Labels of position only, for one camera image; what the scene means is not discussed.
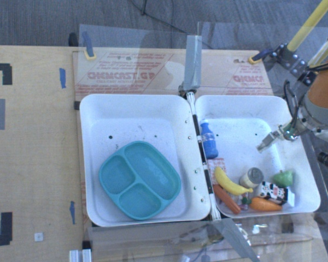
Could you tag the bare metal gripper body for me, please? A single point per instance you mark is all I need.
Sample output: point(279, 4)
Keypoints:
point(295, 131)

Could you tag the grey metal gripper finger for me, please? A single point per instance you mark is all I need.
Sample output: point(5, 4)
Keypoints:
point(267, 142)

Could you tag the white plastic tray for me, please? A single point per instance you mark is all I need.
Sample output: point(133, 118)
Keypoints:
point(142, 110)
point(243, 138)

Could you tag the small cream can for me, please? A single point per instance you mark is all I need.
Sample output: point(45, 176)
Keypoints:
point(251, 177)

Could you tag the green pepper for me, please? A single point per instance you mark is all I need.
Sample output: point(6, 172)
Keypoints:
point(283, 178)

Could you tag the cow print carton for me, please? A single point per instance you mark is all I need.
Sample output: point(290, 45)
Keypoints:
point(274, 192)

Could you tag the red and white packet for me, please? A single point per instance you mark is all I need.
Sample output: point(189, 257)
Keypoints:
point(220, 164)

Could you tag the yellow banana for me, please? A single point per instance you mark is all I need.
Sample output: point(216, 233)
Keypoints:
point(228, 184)

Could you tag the blue bottle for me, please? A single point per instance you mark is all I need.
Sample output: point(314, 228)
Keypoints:
point(209, 143)

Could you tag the orange carrot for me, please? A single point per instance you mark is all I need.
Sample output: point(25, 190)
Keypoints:
point(265, 204)

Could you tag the orange sausage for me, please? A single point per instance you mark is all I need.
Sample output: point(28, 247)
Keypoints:
point(228, 199)

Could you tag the teal divided plate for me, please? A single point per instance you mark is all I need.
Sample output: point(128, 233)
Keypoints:
point(142, 173)

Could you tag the brown cardboard board red print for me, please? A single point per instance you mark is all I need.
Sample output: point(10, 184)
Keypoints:
point(153, 70)

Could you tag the black cylinder on white bracket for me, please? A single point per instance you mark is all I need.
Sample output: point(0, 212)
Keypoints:
point(325, 160)

